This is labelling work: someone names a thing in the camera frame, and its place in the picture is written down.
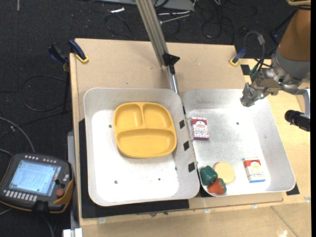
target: hinged tray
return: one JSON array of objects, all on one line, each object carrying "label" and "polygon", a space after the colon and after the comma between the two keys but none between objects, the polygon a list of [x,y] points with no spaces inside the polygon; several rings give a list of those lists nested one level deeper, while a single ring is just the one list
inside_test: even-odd
[{"label": "hinged tray", "polygon": [[[295,177],[268,100],[244,107],[241,96],[242,89],[196,89],[183,96],[189,124],[191,117],[207,119],[209,140],[193,140],[198,169],[224,161],[235,171],[226,193],[212,194],[203,188],[216,197],[291,190]],[[248,181],[243,159],[253,157],[261,161],[264,182]]]}]

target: aluminum rod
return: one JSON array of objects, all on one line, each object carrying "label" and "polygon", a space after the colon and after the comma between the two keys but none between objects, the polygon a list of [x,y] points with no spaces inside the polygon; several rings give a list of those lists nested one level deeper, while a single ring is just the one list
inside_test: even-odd
[{"label": "aluminum rod", "polygon": [[168,52],[166,41],[164,39],[160,22],[158,20],[155,8],[151,0],[135,0],[138,10],[143,19],[149,39],[153,45],[156,57],[161,67],[166,67],[167,78],[170,88],[178,93],[178,85],[175,74],[172,74],[170,67],[166,66],[163,55]]}]

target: red button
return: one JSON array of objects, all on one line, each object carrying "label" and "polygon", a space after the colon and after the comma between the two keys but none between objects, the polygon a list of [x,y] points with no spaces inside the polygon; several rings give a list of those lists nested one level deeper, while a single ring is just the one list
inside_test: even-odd
[{"label": "red button", "polygon": [[63,189],[58,189],[56,190],[56,195],[58,198],[61,198],[64,195],[64,190]]}]

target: green pepper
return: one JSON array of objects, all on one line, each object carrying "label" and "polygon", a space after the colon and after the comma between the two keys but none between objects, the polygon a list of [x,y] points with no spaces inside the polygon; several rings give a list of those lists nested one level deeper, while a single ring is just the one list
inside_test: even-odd
[{"label": "green pepper", "polygon": [[201,181],[203,185],[210,185],[218,178],[217,173],[210,166],[206,166],[199,170]]}]

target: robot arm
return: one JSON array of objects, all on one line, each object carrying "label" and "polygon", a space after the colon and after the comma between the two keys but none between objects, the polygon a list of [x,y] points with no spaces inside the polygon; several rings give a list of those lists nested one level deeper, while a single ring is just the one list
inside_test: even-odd
[{"label": "robot arm", "polygon": [[[279,90],[293,95],[308,95],[309,98],[310,92],[306,93],[306,90],[299,89],[299,86],[309,81],[311,77],[311,0],[299,2],[288,0],[287,2],[292,6],[299,3],[308,7],[294,6],[298,10],[272,55],[271,65],[268,68],[251,71],[252,84],[246,83],[240,99],[246,107],[254,105],[257,100],[270,94],[277,95]],[[305,101],[305,103],[308,104],[308,106],[305,104],[305,109],[309,110],[310,102]],[[310,118],[309,111],[308,113],[305,111],[304,115]],[[286,120],[289,121],[291,116],[286,115]]]}]

